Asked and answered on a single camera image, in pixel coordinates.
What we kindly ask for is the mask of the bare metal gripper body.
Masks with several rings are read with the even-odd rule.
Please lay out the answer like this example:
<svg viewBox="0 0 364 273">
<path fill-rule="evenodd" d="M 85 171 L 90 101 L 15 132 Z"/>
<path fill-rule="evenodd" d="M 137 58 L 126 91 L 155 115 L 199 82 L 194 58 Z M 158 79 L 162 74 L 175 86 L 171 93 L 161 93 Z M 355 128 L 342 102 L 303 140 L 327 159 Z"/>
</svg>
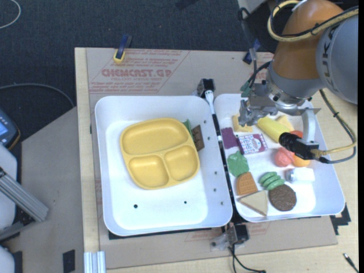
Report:
<svg viewBox="0 0 364 273">
<path fill-rule="evenodd" d="M 267 82 L 254 84 L 246 101 L 246 118 L 263 118 L 282 112 L 299 115 L 299 106 L 306 100 L 303 82 Z"/>
</svg>

